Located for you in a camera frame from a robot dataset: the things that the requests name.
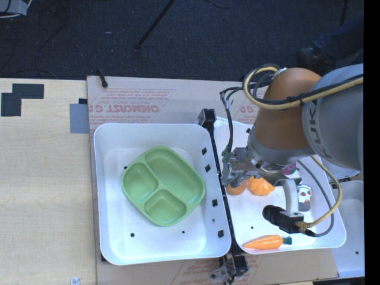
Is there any orange round toy fruit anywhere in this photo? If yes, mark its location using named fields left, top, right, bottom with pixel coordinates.
left=226, top=179, right=248, bottom=197

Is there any green divided plate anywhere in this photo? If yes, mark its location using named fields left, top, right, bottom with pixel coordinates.
left=120, top=145, right=207, bottom=227

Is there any orange carrot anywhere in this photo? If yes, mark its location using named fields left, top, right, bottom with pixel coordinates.
left=242, top=234, right=293, bottom=251

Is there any person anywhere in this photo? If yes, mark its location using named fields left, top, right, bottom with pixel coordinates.
left=296, top=12, right=365, bottom=77

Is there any black block with thin wires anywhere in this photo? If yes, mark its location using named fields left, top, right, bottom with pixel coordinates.
left=232, top=255, right=248, bottom=276
left=197, top=108, right=216, bottom=127

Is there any black cylinder on white bracket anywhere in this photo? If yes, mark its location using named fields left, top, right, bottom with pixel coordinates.
left=262, top=177, right=305, bottom=235

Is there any orange peeled toy tangerine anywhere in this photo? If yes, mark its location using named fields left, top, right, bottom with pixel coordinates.
left=248, top=175, right=276, bottom=197

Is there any white plastic tray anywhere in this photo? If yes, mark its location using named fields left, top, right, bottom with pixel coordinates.
left=93, top=122, right=233, bottom=266
left=213, top=119, right=347, bottom=255

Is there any brown cardboard board red print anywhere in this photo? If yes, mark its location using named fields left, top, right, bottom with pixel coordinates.
left=85, top=75, right=340, bottom=282

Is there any white cup with strawberry print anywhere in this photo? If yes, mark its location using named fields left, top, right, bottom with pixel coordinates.
left=296, top=183, right=314, bottom=213

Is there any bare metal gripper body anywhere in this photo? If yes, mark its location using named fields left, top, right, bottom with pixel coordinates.
left=222, top=146, right=302, bottom=188

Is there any pink and green toy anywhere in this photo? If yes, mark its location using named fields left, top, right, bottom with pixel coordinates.
left=280, top=162, right=300, bottom=176

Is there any thin black rod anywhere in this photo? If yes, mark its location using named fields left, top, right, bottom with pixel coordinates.
left=207, top=123, right=239, bottom=258

